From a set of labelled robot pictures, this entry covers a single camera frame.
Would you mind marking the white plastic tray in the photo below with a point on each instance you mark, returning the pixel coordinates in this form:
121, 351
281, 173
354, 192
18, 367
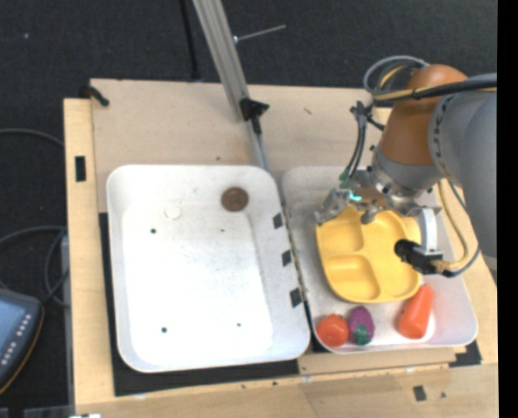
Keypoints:
197, 277
450, 320

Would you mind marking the orange carrot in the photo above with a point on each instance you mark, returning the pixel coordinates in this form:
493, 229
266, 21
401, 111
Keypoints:
416, 314

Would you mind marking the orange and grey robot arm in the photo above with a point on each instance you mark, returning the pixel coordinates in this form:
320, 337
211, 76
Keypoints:
415, 129

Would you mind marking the small white disc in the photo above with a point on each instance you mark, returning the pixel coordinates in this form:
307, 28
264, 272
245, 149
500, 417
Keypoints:
172, 212

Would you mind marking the yellow divided plate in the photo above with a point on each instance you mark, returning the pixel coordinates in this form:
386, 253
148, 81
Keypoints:
350, 272

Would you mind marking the pale wood board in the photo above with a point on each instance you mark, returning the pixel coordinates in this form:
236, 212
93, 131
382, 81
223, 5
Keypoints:
167, 124

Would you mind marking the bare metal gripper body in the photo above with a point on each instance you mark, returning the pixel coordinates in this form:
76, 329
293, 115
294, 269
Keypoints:
389, 194

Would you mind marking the purple eggplant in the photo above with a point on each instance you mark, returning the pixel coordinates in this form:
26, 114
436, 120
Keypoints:
362, 322

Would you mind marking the red tomato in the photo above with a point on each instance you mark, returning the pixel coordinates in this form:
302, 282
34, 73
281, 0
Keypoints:
332, 330

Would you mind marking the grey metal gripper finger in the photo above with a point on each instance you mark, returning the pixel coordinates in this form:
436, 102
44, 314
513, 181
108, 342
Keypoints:
333, 205
368, 216

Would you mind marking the brown round biscuit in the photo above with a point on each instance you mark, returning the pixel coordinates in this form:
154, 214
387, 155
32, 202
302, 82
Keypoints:
235, 199

